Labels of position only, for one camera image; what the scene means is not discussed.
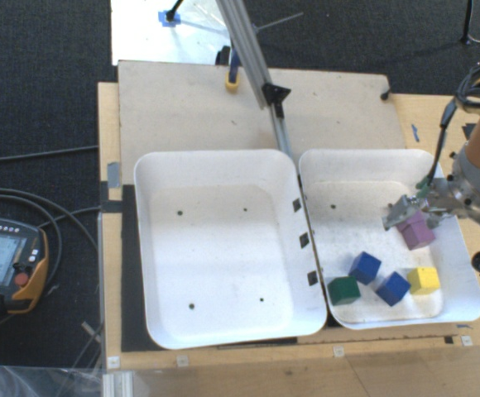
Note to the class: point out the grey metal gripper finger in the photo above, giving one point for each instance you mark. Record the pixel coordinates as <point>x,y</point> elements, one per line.
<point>436,218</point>
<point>395,213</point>

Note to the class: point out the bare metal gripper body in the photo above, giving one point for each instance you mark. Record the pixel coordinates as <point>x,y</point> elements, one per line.
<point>455,199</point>

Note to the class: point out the purple cube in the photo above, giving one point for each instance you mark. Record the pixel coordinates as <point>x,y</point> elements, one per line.
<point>419,234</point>

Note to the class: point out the white plastic tray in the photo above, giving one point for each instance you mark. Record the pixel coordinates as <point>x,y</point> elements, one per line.
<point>219,254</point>
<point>356,226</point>

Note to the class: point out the blue cube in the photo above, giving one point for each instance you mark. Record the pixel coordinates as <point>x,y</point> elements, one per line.
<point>393,289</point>
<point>365,268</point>

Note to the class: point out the yellow cube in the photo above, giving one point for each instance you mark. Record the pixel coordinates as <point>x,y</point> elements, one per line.
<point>423,280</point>

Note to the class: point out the green cube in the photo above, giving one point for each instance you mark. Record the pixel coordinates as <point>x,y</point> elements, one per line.
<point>343,291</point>

